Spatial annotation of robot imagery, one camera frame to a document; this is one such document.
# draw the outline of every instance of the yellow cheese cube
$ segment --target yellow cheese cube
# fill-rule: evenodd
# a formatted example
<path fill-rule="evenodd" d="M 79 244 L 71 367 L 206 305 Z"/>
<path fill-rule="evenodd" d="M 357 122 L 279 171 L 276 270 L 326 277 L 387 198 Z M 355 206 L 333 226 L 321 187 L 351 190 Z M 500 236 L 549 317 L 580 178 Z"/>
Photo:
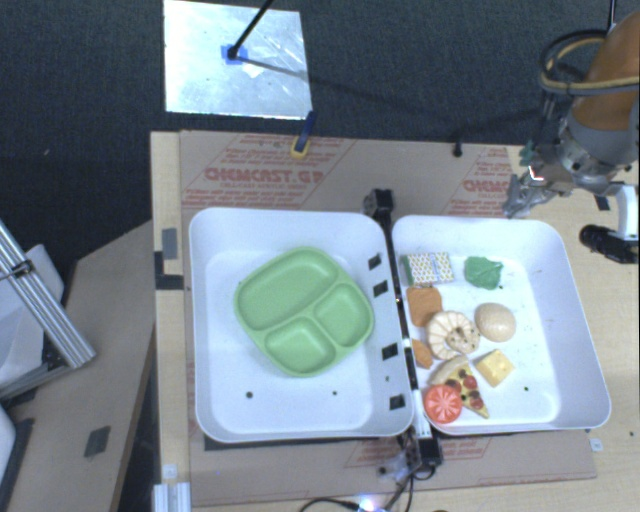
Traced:
<path fill-rule="evenodd" d="M 494 388 L 507 378 L 515 367 L 500 350 L 494 350 L 476 364 L 476 368 Z"/>

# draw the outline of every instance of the green plate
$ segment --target green plate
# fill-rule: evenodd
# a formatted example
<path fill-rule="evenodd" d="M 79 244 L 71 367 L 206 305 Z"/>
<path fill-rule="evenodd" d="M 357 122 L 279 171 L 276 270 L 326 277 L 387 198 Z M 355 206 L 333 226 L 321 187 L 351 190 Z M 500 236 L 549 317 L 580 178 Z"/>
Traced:
<path fill-rule="evenodd" d="M 332 258 L 300 247 L 238 286 L 234 310 L 255 344 L 282 371 L 311 377 L 338 363 L 373 329 L 373 310 Z"/>

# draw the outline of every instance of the toy pizza slice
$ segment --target toy pizza slice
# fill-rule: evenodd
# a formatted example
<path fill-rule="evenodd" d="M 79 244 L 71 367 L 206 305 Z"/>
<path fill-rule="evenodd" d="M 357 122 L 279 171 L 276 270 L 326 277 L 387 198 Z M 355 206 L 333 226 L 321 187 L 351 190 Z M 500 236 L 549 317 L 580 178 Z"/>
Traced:
<path fill-rule="evenodd" d="M 489 418 L 489 411 L 484 404 L 478 381 L 471 372 L 469 360 L 466 356 L 457 356 L 436 370 L 430 379 L 432 385 L 446 384 L 460 392 L 462 405 L 479 414 L 483 418 Z"/>

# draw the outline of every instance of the red tomato slice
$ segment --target red tomato slice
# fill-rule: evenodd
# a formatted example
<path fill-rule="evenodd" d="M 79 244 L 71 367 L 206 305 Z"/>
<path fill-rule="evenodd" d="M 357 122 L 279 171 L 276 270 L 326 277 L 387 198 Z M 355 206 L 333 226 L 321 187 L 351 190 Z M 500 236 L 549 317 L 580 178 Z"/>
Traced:
<path fill-rule="evenodd" d="M 436 384 L 424 396 L 424 410 L 436 423 L 451 423 L 462 412 L 462 399 L 451 386 Z"/>

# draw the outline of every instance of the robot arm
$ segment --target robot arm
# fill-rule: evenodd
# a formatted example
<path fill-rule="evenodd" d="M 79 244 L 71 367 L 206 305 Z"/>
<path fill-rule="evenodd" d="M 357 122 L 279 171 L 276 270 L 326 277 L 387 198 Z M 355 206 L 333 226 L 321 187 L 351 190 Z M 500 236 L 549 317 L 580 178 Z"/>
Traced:
<path fill-rule="evenodd" d="M 602 43 L 591 67 L 579 83 L 554 79 L 560 59 L 585 44 Z M 609 33 L 584 31 L 564 36 L 543 52 L 540 85 L 547 118 L 559 96 L 576 97 L 550 144 L 530 143 L 524 152 L 522 177 L 512 177 L 503 211 L 509 218 L 524 217 L 533 206 L 575 188 L 597 198 L 618 201 L 618 231 L 592 226 L 581 233 L 583 243 L 621 262 L 638 261 L 637 187 L 613 181 L 620 170 L 638 159 L 638 75 L 640 69 L 640 11 L 627 16 Z M 612 244 L 603 237 L 616 237 Z"/>

